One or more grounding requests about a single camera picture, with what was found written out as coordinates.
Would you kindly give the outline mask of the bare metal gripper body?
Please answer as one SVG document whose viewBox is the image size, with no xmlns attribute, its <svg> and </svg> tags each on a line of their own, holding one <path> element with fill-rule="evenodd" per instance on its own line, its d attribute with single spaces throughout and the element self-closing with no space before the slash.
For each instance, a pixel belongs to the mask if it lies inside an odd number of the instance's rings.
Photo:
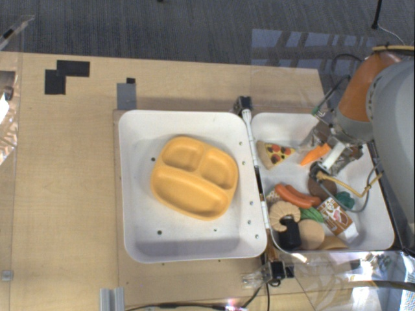
<svg viewBox="0 0 415 311">
<path fill-rule="evenodd" d="M 362 155 L 362 143 L 344 133 L 339 126 L 332 126 L 322 121 L 316 125 L 322 146 L 328 147 L 326 154 L 321 155 L 317 163 L 320 170 L 331 176 L 336 176 L 352 161 Z"/>
</svg>

